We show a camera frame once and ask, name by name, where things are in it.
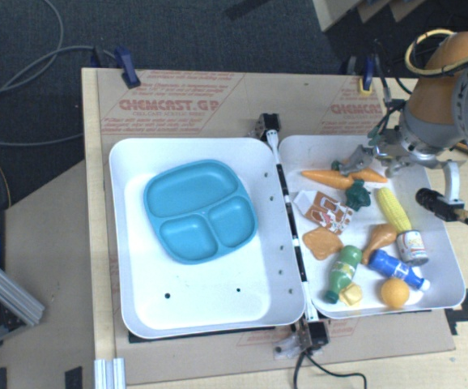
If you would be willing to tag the orange bread slice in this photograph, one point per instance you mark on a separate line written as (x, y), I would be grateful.
(322, 243)

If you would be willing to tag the brown cardboard board red print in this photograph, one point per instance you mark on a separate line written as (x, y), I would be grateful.
(226, 95)

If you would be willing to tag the green broccoli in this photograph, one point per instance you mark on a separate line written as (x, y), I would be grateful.
(357, 197)

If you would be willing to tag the thin black and white rod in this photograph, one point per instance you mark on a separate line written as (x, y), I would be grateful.
(288, 213)

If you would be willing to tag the yellow butter piece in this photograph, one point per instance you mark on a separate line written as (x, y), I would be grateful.
(351, 295)

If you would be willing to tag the blue divided plate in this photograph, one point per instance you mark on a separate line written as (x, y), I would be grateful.
(195, 213)

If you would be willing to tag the green bottle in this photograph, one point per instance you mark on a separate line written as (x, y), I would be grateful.
(344, 270)

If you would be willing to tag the blue bottle white cap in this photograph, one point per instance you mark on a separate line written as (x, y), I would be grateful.
(392, 266)

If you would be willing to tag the small white can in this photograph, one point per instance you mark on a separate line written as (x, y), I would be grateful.
(412, 247)

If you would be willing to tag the short orange carrot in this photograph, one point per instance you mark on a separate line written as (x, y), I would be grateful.
(369, 175)

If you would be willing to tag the black cylinder on white bracket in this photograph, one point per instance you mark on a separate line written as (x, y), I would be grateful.
(436, 203)

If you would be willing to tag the bare metal gripper finger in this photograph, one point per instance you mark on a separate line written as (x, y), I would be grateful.
(398, 167)
(357, 158)

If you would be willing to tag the brown chicken drumstick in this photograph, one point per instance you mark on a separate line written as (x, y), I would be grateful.
(379, 237)

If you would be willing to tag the orange ball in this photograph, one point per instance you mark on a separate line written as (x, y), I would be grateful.
(395, 293)

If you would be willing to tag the white plastic tray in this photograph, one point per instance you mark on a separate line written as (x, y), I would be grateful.
(201, 298)
(432, 266)

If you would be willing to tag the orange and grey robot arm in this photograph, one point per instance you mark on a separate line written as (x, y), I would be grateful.
(436, 91)

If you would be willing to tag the yellow corn cob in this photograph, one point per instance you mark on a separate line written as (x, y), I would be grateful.
(394, 209)

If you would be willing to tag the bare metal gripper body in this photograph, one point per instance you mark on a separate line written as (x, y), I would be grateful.
(414, 152)

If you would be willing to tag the long orange carrot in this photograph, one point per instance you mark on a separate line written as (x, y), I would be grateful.
(327, 178)

